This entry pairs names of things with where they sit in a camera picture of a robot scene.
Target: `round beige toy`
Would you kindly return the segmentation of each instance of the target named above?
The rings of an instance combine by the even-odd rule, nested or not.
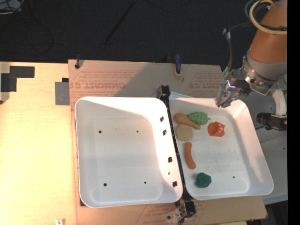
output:
[[[180,140],[188,142],[193,137],[193,130],[189,125],[180,124],[176,129],[176,135]]]

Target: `toy hot dog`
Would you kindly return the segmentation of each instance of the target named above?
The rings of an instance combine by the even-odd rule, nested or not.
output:
[[[196,164],[192,158],[192,143],[191,142],[186,142],[185,147],[184,147],[184,157],[186,159],[186,163],[190,169],[195,169]]]

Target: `toy food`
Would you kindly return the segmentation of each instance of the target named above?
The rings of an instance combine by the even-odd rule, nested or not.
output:
[[[196,177],[196,186],[198,188],[207,188],[211,183],[211,176],[201,172]]]
[[[201,128],[200,125],[198,125],[197,123],[194,123],[191,119],[189,119],[186,115],[184,115],[181,112],[175,114],[174,118],[175,118],[175,121],[179,124],[190,125],[190,126],[194,127],[195,129]]]
[[[180,140],[188,142],[193,137],[193,130],[189,125],[180,124],[176,129],[176,135]]]
[[[184,147],[184,157],[186,159],[186,163],[187,163],[188,167],[190,169],[195,169],[196,163],[193,160],[191,151],[192,151],[192,143],[187,142]]]
[[[224,129],[225,129],[225,125],[219,122],[212,122],[207,127],[209,135],[216,136],[216,137],[224,136],[225,135]]]
[[[199,125],[204,125],[208,122],[208,120],[210,120],[210,118],[204,112],[192,112],[188,114],[187,117]]]

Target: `orange sausage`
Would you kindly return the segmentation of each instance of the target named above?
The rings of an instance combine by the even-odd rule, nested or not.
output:
[[[192,143],[191,142],[186,142],[185,147],[184,147],[184,157],[186,159],[186,163],[190,169],[195,169],[196,164],[192,158]]]

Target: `empty white tray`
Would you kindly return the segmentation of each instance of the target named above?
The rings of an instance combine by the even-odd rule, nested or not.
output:
[[[273,180],[259,143],[248,107],[240,100],[231,106],[218,108],[213,98],[176,98],[170,102],[172,116],[176,113],[207,113],[210,120],[193,128],[192,158],[195,169],[189,169],[184,157],[185,142],[176,141],[188,193],[195,199],[208,200],[225,197],[267,195],[273,190]],[[225,125],[223,137],[210,136],[211,122]],[[173,119],[174,130],[179,126]],[[211,176],[211,184],[198,188],[198,173]]]
[[[183,187],[165,104],[83,97],[75,105],[79,191],[89,207],[171,203]]]

